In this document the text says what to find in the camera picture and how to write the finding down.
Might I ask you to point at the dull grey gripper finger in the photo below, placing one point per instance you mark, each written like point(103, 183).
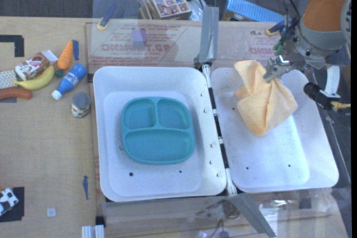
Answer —
point(270, 69)
point(280, 72)

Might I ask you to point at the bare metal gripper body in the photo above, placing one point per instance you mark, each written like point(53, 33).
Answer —
point(294, 62)

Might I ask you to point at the yellow cloth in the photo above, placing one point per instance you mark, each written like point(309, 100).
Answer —
point(265, 108)

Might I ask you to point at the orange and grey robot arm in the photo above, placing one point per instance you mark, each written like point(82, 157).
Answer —
point(326, 5)

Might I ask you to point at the thin black and white rod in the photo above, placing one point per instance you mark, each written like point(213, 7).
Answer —
point(217, 122)

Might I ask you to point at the white plastic tray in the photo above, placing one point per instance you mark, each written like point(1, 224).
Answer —
point(111, 120)
point(273, 161)

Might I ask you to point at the brown cardboard board red print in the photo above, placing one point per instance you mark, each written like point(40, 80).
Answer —
point(167, 44)

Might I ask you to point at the green divided plate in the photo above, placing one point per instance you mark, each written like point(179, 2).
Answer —
point(157, 145)

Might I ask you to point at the small can with grey lid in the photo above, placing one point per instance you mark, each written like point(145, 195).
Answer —
point(81, 104)

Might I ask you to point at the blue bottle with white cap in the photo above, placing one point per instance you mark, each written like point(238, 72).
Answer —
point(71, 79)

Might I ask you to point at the orange carrot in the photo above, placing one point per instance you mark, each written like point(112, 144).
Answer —
point(65, 58)

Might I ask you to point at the yellow banana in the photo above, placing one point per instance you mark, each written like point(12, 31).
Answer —
point(39, 82)

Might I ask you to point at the brown and white carton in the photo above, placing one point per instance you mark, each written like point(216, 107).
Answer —
point(32, 65)

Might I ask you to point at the brown sausage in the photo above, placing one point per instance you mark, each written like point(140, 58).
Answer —
point(15, 93)

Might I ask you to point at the patterned pale biscuit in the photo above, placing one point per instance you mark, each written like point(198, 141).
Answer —
point(7, 79)

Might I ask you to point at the black and white carton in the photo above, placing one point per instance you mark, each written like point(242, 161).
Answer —
point(7, 199)

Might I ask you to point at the black cylinder on white bracket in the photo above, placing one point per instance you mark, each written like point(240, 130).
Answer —
point(320, 94)

